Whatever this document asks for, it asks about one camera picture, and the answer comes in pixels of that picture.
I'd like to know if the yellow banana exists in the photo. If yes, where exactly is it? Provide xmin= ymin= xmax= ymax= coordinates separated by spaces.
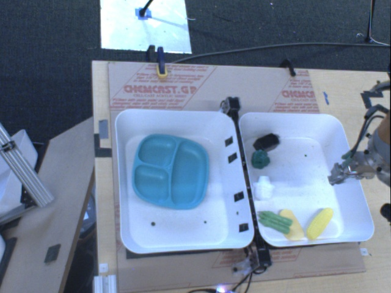
xmin=279 ymin=209 xmax=305 ymax=242

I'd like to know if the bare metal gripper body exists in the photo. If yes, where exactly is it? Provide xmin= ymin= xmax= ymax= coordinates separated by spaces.
xmin=345 ymin=150 xmax=391 ymax=180

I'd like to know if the green broccoli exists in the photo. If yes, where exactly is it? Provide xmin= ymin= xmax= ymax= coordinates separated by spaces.
xmin=250 ymin=149 xmax=271 ymax=170

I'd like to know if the white plastic tray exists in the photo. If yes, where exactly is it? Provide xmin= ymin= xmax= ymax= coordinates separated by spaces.
xmin=114 ymin=108 xmax=255 ymax=255
xmin=238 ymin=112 xmax=375 ymax=248

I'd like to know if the green asparagus bundle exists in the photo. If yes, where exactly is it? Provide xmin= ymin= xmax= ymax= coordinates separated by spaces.
xmin=257 ymin=210 xmax=294 ymax=235

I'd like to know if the black rounded block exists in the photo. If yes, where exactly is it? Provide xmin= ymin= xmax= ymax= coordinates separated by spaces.
xmin=252 ymin=132 xmax=280 ymax=153

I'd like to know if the white plastic bottle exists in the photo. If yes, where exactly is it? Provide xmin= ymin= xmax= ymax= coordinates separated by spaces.
xmin=253 ymin=175 xmax=276 ymax=201

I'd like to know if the yellow corn cob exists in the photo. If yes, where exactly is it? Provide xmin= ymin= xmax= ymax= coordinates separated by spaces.
xmin=305 ymin=207 xmax=335 ymax=241

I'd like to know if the brown cardboard board red print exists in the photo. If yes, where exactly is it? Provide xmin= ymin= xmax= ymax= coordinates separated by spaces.
xmin=108 ymin=62 xmax=367 ymax=288

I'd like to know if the blue divided plate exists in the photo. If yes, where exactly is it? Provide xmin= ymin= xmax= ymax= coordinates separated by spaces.
xmin=131 ymin=133 xmax=210 ymax=211

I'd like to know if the thin black and white rod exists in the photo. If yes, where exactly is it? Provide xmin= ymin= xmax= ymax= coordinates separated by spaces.
xmin=232 ymin=110 xmax=267 ymax=256

